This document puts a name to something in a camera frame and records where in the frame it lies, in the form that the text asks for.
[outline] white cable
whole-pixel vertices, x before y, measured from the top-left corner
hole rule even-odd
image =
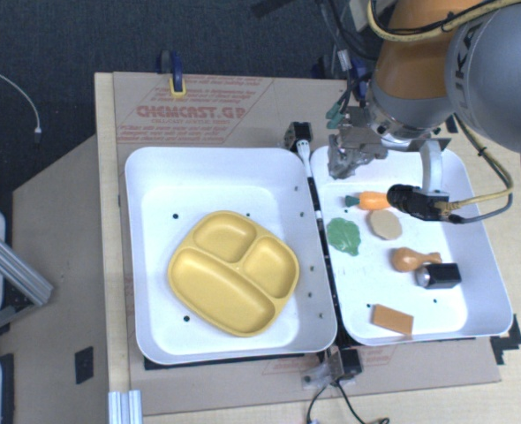
[[[42,129],[41,129],[41,119],[39,118],[39,111],[37,111],[37,108],[35,107],[33,101],[31,100],[31,98],[26,94],[25,91],[23,91],[23,89],[21,89],[19,86],[17,86],[15,83],[13,83],[11,80],[9,80],[7,77],[5,77],[4,75],[0,74],[0,79],[6,81],[7,83],[9,83],[12,87],[14,87],[15,89],[17,89],[22,95],[23,97],[26,98],[26,100],[29,102],[29,104],[31,105],[31,108],[33,109],[34,111],[34,117],[37,121],[37,126],[35,127],[34,129],[34,140],[35,140],[35,143],[38,143],[40,140],[41,140],[41,133],[42,133]]]

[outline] toy carrot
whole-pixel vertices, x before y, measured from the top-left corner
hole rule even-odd
[[[386,194],[381,192],[363,192],[358,197],[345,196],[345,206],[350,207],[357,204],[363,210],[381,210],[390,207]]]

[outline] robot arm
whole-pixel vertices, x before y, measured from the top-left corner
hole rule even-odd
[[[521,0],[399,0],[388,28],[374,3],[369,23],[385,41],[361,108],[330,137],[329,173],[344,178],[390,149],[419,150],[424,186],[392,187],[391,204],[418,218],[447,219],[449,205],[437,201],[448,196],[428,187],[437,169],[427,164],[437,158],[431,136],[440,124],[455,115],[521,153]],[[511,178],[504,182],[510,189]]]

